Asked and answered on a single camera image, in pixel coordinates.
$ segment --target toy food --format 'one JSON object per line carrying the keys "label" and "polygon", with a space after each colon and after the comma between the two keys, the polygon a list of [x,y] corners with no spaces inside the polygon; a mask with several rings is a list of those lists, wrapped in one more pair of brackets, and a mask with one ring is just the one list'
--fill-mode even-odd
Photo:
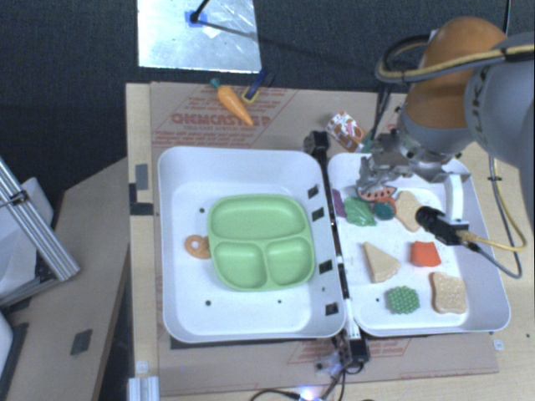
{"label": "toy food", "polygon": [[342,111],[327,124],[325,130],[331,134],[347,151],[353,153],[368,132],[349,114]]}
{"label": "toy food", "polygon": [[387,200],[374,202],[372,211],[380,220],[392,220],[396,213],[395,201],[389,197]]}
{"label": "toy food", "polygon": [[373,283],[384,282],[395,275],[401,263],[369,242],[364,243],[364,253]]}
{"label": "toy food", "polygon": [[402,191],[395,201],[397,213],[395,217],[401,222],[408,231],[417,231],[420,229],[416,221],[416,212],[422,207],[422,204],[409,191]]}
{"label": "toy food", "polygon": [[238,98],[236,93],[232,90],[230,86],[221,85],[219,79],[212,79],[210,85],[217,89],[217,97],[227,109],[238,117],[240,120],[244,121],[249,126],[252,126],[252,119],[245,106],[242,104],[242,101]]}
{"label": "toy food", "polygon": [[208,236],[191,235],[184,241],[184,247],[195,258],[210,258]]}
{"label": "toy food", "polygon": [[392,187],[391,185],[384,185],[383,188],[374,192],[364,193],[363,191],[357,190],[357,193],[364,201],[373,202],[385,201],[386,199],[391,197],[396,190],[397,187]]}
{"label": "toy food", "polygon": [[406,286],[393,288],[386,293],[386,297],[393,313],[412,313],[420,307],[418,293]]}
{"label": "toy food", "polygon": [[466,312],[466,288],[462,279],[435,272],[431,275],[431,285],[433,286],[433,307],[437,312]]}
{"label": "toy food", "polygon": [[344,208],[344,201],[342,200],[342,195],[340,195],[340,192],[336,189],[333,189],[333,203],[336,215],[341,217],[347,217]]}
{"label": "toy food", "polygon": [[416,241],[410,246],[410,261],[416,266],[434,267],[442,263],[435,242]]}
{"label": "toy food", "polygon": [[369,203],[358,197],[348,197],[344,200],[344,210],[350,223],[357,226],[377,226]]}

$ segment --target metal plate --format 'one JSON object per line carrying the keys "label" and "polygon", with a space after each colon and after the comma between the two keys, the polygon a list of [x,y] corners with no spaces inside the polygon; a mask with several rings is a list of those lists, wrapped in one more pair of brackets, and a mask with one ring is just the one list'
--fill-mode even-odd
{"label": "metal plate", "polygon": [[202,0],[138,0],[139,65],[257,73],[262,64],[252,0],[210,0],[203,25],[189,13]]}

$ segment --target cardboard sheet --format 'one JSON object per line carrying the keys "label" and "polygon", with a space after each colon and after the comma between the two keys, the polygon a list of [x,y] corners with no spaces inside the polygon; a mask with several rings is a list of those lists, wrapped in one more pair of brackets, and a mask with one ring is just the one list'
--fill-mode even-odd
{"label": "cardboard sheet", "polygon": [[[385,113],[403,99],[392,97]],[[254,149],[300,150],[312,130],[323,130],[332,114],[346,111],[369,129],[375,95],[339,91],[262,89],[249,108],[255,122],[247,127],[217,101],[209,86],[152,84],[152,165],[154,206],[158,209],[157,162],[174,145],[202,145]],[[332,144],[329,153],[343,149]],[[246,389],[326,384],[313,363],[333,351],[330,340],[248,342],[185,345],[172,341],[161,316],[160,222],[155,214],[155,268],[157,288],[158,357],[162,396]],[[371,360],[348,382],[433,378],[497,372],[492,340],[487,333],[448,334],[421,338],[374,339]]]}

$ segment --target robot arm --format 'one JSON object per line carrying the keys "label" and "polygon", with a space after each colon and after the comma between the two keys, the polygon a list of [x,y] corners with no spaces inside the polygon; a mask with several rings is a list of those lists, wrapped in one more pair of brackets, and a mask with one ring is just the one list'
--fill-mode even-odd
{"label": "robot arm", "polygon": [[[371,157],[363,158],[358,189],[370,192],[412,174],[442,182],[447,177],[442,166],[476,140],[492,157],[519,168],[533,228],[533,33],[504,38],[478,18],[454,19],[436,32],[420,62],[423,81],[407,94],[397,128],[379,135]],[[527,52],[507,55],[524,44],[531,45]],[[471,69],[455,71],[447,66],[491,48],[503,50],[479,67],[466,63],[463,67]],[[444,75],[425,74],[444,62]]]}

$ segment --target toy bread slice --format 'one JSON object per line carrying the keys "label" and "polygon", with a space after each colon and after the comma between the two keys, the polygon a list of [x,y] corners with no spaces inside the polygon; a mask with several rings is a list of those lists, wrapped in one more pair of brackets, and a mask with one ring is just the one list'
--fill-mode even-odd
{"label": "toy bread slice", "polygon": [[442,272],[431,275],[433,307],[439,313],[466,312],[465,283],[459,277],[450,277]]}
{"label": "toy bread slice", "polygon": [[368,242],[364,243],[364,253],[368,261],[371,281],[373,283],[384,282],[395,275],[401,267],[401,263],[386,252]]}
{"label": "toy bread slice", "polygon": [[416,221],[416,212],[422,207],[422,204],[409,191],[402,191],[395,200],[397,218],[408,231],[417,231],[420,229]]}

